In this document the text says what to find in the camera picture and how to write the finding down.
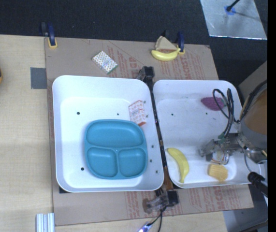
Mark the blue divided plate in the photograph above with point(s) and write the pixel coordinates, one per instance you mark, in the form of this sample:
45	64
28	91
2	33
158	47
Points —
116	149

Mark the small white and orange can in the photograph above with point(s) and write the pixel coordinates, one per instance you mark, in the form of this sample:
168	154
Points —
221	157

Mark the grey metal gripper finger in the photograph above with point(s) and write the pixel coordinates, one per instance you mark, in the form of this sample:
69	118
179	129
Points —
207	149
233	151

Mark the black cylinder on white bracket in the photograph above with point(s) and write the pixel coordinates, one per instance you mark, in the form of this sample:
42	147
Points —
257	180

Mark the beige sandwich wedge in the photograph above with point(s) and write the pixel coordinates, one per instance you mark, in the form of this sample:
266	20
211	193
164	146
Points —
164	44

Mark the orange and white carton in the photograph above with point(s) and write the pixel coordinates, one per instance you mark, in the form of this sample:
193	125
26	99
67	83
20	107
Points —
137	112

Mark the white plastic tray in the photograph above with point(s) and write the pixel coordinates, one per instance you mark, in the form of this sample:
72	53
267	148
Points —
188	129
70	141

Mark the yellow banana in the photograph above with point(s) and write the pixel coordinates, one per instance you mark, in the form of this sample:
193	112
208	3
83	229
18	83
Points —
164	55
181	162

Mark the white patterned packet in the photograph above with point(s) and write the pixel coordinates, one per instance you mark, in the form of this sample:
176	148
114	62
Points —
104	62

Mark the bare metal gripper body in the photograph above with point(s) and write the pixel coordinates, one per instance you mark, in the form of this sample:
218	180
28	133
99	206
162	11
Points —
232	141

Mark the brown cardboard board red print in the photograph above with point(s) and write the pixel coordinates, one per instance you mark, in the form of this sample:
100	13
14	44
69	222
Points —
79	57

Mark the purple grapes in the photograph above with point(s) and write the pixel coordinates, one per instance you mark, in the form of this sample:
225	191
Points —
212	104

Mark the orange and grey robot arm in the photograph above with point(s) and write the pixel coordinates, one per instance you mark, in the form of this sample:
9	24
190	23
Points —
256	112

